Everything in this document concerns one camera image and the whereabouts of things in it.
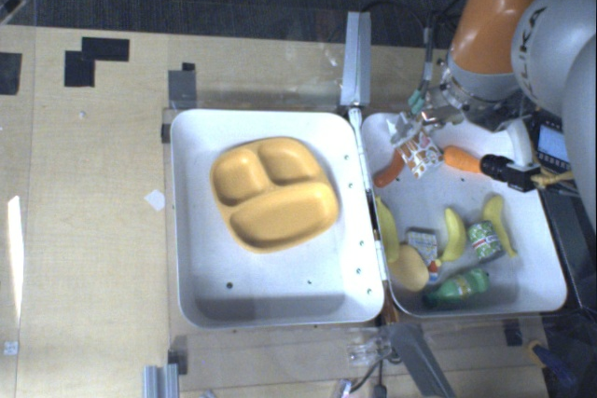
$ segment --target carrot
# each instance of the carrot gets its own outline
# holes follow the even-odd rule
[[[376,187],[386,187],[398,177],[402,171],[402,168],[404,168],[404,159],[402,159],[402,156],[397,150],[394,150],[392,162],[387,168],[375,174],[375,177],[373,178],[373,184]]]
[[[444,148],[444,161],[448,166],[452,166],[457,170],[481,172],[480,160],[456,146],[446,146]]]

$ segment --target soda can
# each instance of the soda can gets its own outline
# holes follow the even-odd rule
[[[468,228],[466,234],[480,262],[489,262],[504,254],[502,244],[491,221],[473,224]]]

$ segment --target white sticker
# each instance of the white sticker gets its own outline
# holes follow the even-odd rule
[[[19,354],[19,342],[4,342],[4,354],[14,356]]]
[[[161,211],[166,205],[166,198],[162,192],[158,191],[158,189],[154,189],[147,196],[145,196],[145,200],[156,211]]]

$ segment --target green bottle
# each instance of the green bottle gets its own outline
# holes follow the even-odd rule
[[[435,292],[425,294],[423,303],[433,309],[439,304],[453,304],[481,294],[489,288],[489,274],[482,268],[473,268],[464,274],[451,277]]]

